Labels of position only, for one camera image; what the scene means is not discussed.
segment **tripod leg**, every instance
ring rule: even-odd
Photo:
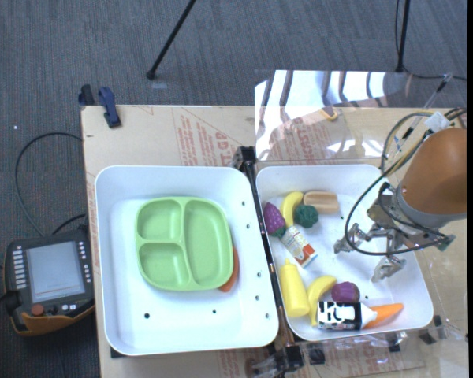
[[[398,52],[398,62],[396,72],[403,72],[404,41],[407,38],[408,13],[410,12],[410,0],[404,2],[403,27],[401,29],[400,51]]]
[[[191,8],[194,6],[195,2],[196,2],[196,0],[189,0],[188,5],[184,9],[184,12],[182,13],[181,18],[179,18],[179,21],[175,25],[175,28],[173,29],[172,33],[170,34],[168,40],[166,41],[166,44],[163,47],[162,51],[160,52],[158,58],[156,59],[156,62],[153,64],[151,70],[149,70],[147,72],[147,78],[149,80],[154,79],[154,77],[156,75],[156,69],[158,68],[159,64],[161,63],[161,60],[163,60],[163,57],[165,56],[166,51],[168,50],[168,48],[170,48],[170,45],[172,44],[173,39],[175,38],[175,35],[177,35],[179,30],[181,29],[181,26],[184,23],[184,20],[188,16],[188,14],[191,11]]]

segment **yellow toy banana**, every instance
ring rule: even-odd
[[[337,283],[337,279],[330,275],[317,277],[307,289],[308,303],[310,304],[310,324],[317,324],[317,303],[319,299]]]
[[[284,217],[286,228],[289,228],[294,224],[294,209],[302,200],[303,192],[300,191],[292,191],[285,196],[284,200],[282,200],[280,210]]]

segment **green plastic plate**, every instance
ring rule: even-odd
[[[144,203],[135,224],[140,273],[163,290],[220,287],[233,271],[233,242],[222,209],[211,200],[172,196]]]

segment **toy carrot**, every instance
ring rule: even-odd
[[[226,281],[223,285],[221,285],[219,290],[221,290],[224,293],[227,293],[229,290],[231,290],[231,287],[233,287],[233,285],[237,281],[239,270],[240,270],[240,263],[238,260],[238,253],[237,253],[237,249],[233,245],[233,271],[228,281]]]
[[[377,312],[377,317],[368,322],[364,328],[373,328],[376,324],[379,324],[383,320],[391,318],[392,316],[399,313],[403,307],[404,306],[401,302],[396,302],[395,304],[386,304],[384,306],[371,306],[370,309]]]

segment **blue clamp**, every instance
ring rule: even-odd
[[[105,106],[106,112],[103,114],[109,128],[115,128],[121,125],[119,115],[117,115],[114,93],[108,87],[101,87],[98,91],[100,103]]]

